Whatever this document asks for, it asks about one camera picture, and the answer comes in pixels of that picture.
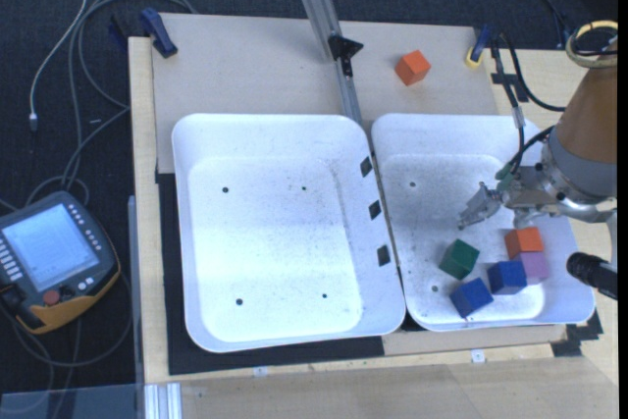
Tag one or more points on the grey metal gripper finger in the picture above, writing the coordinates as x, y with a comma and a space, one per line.
488, 208
470, 210

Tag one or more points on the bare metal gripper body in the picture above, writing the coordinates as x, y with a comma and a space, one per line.
532, 197

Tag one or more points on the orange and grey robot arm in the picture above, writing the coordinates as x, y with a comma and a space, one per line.
591, 113

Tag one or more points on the white plastic tray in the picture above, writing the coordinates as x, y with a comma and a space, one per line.
432, 191
275, 235

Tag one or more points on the orange cube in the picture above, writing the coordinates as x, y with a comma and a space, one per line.
525, 240
413, 68

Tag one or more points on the green cube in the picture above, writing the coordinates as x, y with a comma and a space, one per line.
458, 259

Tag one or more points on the pink cube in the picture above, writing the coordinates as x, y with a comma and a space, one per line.
537, 266

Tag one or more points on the blue cube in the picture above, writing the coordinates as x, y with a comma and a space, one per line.
507, 277
471, 297

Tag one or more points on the pale wood board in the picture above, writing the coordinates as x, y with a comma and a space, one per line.
255, 73

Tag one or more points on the black cylinder on white bracket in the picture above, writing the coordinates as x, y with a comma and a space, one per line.
591, 272

